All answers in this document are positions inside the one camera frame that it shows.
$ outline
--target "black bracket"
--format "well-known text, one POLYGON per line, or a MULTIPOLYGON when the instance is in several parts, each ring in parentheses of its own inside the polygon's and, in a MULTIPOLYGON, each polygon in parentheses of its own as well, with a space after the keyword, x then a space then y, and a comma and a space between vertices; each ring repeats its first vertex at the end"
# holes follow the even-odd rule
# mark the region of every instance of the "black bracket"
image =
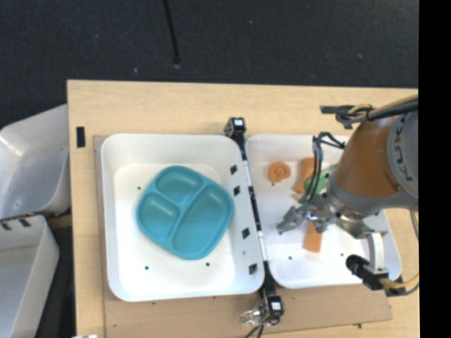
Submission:
MULTIPOLYGON (((336 106, 322 105, 319 108, 321 109, 322 114, 336 114, 337 113, 336 106)), ((346 124, 343 126, 346 130, 352 130, 352 124, 346 124)))
MULTIPOLYGON (((230 137, 240 148, 241 156, 243 161, 247 162, 247 154, 245 149, 245 132, 246 132, 246 122, 244 118, 230 118, 224 127, 225 135, 230 137)), ((249 195, 252 204, 252 210, 254 213, 255 224, 257 231, 261 231, 260 215, 259 209, 257 208, 257 200, 255 198, 254 187, 252 185, 248 186, 249 195)), ((264 306, 267 306, 268 312, 266 322, 269 324, 277 324, 280 317, 284 314, 283 303, 280 296, 276 292, 276 281, 271 275, 269 270, 269 262, 264 261, 264 272, 265 279, 261 286, 259 293, 261 300, 264 302, 264 306)))
POLYGON ((86 146, 85 127, 76 127, 77 132, 77 148, 86 146))

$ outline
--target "table surface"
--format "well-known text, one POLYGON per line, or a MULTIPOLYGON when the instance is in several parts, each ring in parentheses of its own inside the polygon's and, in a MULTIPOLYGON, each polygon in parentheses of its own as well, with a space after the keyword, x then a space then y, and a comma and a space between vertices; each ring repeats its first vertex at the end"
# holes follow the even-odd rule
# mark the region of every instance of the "table surface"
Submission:
MULTIPOLYGON (((102 274, 94 137, 118 133, 218 134, 231 116, 245 118, 249 136, 313 135, 324 130, 349 135, 351 131, 344 130, 332 115, 322 115, 319 106, 382 106, 417 93, 413 89, 89 80, 69 80, 67 88, 76 327, 78 335, 100 337, 146 337, 149 330, 153 337, 174 337, 177 333, 184 337, 243 337, 249 328, 236 327, 234 315, 249 307, 240 306, 248 297, 133 305, 113 296, 102 274), (82 147, 79 127, 85 129, 82 147)), ((403 210, 386 213, 402 259, 402 275, 408 279, 419 270, 418 243, 409 214, 403 210)), ((265 329, 264 335, 419 337, 419 292, 387 299, 383 292, 370 292, 359 284, 282 289, 281 294, 287 313, 279 325, 265 329)))

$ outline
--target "blue plate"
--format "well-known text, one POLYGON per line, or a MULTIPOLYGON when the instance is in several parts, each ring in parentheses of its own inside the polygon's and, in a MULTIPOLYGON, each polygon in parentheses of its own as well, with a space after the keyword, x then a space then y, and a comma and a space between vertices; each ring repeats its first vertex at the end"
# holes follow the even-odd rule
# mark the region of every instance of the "blue plate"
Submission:
POLYGON ((226 232, 234 211, 224 188, 179 165, 162 170, 138 203, 137 223, 150 239, 184 259, 207 256, 226 232))

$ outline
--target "white tray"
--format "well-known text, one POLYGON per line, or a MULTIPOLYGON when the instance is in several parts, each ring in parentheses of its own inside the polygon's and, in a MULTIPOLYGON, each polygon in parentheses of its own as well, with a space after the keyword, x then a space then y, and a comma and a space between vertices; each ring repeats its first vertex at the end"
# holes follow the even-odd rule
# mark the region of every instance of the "white tray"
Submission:
POLYGON ((59 258, 41 215, 0 225, 0 337, 34 337, 59 258))
MULTIPOLYGON (((287 288, 319 287, 339 284, 360 284, 362 281, 346 268, 346 258, 351 254, 369 260, 366 239, 355 239, 337 225, 330 225, 323 233, 321 250, 314 253, 304 249, 307 223, 278 234, 276 225, 283 220, 291 206, 298 206, 293 187, 299 181, 299 162, 313 156, 312 136, 255 135, 247 140, 252 182, 265 236, 270 270, 276 282, 287 288), (291 176, 275 185, 267 178, 270 164, 282 161, 290 166, 291 176)), ((341 150, 323 144, 324 164, 336 164, 341 150)), ((383 238, 385 267, 390 269, 390 279, 401 273, 401 260, 387 219, 383 212, 368 217, 365 223, 373 229, 387 230, 383 238)))
POLYGON ((258 290, 264 269, 246 172, 235 142, 219 135, 117 134, 101 145, 100 161, 107 277, 118 298, 149 301, 258 290), (234 200, 229 228, 206 258, 179 258, 137 225, 135 211, 142 192, 171 165, 207 176, 234 200), (237 170, 232 174, 233 166, 237 170), (240 187, 237 196, 236 187, 240 187), (249 235, 243 238, 245 230, 249 235))

